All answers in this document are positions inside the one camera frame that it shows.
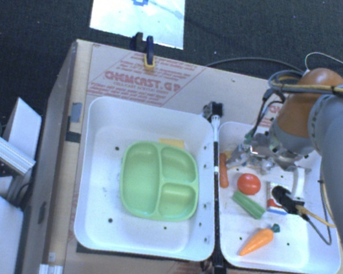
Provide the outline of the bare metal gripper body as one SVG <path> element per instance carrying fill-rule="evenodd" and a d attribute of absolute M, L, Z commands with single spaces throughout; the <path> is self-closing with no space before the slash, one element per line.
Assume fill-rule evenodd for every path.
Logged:
<path fill-rule="evenodd" d="M 282 170 L 292 172 L 296 162 L 306 158 L 314 151 L 311 146 L 298 147 L 297 152 L 288 150 L 279 139 L 271 133 L 249 131 L 245 135 L 244 144 L 250 157 L 259 161 L 265 160 L 278 165 Z"/>

